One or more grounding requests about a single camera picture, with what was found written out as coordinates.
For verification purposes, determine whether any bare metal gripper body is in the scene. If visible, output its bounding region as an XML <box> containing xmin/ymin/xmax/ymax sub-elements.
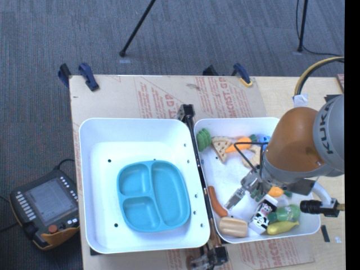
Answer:
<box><xmin>240</xmin><ymin>169</ymin><xmax>267</xmax><ymax>197</ymax></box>

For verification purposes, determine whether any small orange toy fruit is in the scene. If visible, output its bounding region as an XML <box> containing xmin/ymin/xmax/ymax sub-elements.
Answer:
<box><xmin>267</xmin><ymin>186</ymin><xmax>293</xmax><ymax>199</ymax></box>

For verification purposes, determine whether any orange sausage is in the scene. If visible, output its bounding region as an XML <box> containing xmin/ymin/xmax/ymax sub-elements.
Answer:
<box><xmin>207</xmin><ymin>185</ymin><xmax>229</xmax><ymax>218</ymax></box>

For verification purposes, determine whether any white cow print carton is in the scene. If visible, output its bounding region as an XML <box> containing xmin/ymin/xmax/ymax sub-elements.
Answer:
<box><xmin>248</xmin><ymin>193</ymin><xmax>279</xmax><ymax>235</ymax></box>

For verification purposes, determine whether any beige biscuit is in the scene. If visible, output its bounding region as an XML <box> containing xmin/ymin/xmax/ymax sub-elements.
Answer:
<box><xmin>241</xmin><ymin>144</ymin><xmax>263</xmax><ymax>169</ymax></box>

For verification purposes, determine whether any white plastic tray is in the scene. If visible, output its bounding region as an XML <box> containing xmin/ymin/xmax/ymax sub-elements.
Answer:
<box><xmin>79</xmin><ymin>118</ymin><xmax>211</xmax><ymax>255</ymax></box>
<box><xmin>193</xmin><ymin>116</ymin><xmax>322</xmax><ymax>245</ymax></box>

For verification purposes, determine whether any tan toy bread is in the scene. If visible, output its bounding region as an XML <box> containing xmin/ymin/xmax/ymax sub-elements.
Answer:
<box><xmin>219</xmin><ymin>216</ymin><xmax>249</xmax><ymax>239</ymax></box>

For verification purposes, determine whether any green plastic bottle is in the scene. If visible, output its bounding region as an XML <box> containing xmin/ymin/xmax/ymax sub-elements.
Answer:
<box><xmin>267</xmin><ymin>204</ymin><xmax>302</xmax><ymax>223</ymax></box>

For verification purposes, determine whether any orange carrot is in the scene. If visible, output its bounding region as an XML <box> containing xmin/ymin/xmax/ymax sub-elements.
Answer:
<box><xmin>224</xmin><ymin>134</ymin><xmax>258</xmax><ymax>154</ymax></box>

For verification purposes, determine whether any yellow banana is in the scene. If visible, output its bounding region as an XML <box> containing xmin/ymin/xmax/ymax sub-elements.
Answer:
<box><xmin>266</xmin><ymin>220</ymin><xmax>300</xmax><ymax>236</ymax></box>

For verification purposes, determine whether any small blue toy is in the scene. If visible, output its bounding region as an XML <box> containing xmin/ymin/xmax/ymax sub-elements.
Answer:
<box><xmin>256</xmin><ymin>134</ymin><xmax>272</xmax><ymax>149</ymax></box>

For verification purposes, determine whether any toy pizza slice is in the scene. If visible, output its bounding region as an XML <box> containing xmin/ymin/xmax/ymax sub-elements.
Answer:
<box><xmin>211</xmin><ymin>136</ymin><xmax>232</xmax><ymax>163</ymax></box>

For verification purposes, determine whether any green toy vegetable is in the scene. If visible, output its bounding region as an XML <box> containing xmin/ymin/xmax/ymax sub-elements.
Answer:
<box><xmin>196</xmin><ymin>128</ymin><xmax>213</xmax><ymax>152</ymax></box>

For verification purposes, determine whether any blue divided plate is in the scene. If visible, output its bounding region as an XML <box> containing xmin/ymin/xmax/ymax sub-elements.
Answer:
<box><xmin>116</xmin><ymin>160</ymin><xmax>192</xmax><ymax>233</ymax></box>

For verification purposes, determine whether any brown cardboard board red print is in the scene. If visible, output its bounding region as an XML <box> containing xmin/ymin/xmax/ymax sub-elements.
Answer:
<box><xmin>69</xmin><ymin>75</ymin><xmax>316</xmax><ymax>270</ymax></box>

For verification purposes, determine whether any black stand leg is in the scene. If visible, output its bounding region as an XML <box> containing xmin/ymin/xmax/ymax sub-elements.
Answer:
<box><xmin>296</xmin><ymin>0</ymin><xmax>312</xmax><ymax>53</ymax></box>
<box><xmin>119</xmin><ymin>0</ymin><xmax>164</xmax><ymax>57</ymax></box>

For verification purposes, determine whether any black cylinder on white bracket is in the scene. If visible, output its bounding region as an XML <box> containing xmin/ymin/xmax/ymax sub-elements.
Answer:
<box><xmin>299</xmin><ymin>180</ymin><xmax>341</xmax><ymax>218</ymax></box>

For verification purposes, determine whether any black block with thin wires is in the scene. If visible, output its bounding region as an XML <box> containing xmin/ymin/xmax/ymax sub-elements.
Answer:
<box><xmin>206</xmin><ymin>245</ymin><xmax>230</xmax><ymax>267</ymax></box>
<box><xmin>177</xmin><ymin>103</ymin><xmax>196</xmax><ymax>123</ymax></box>

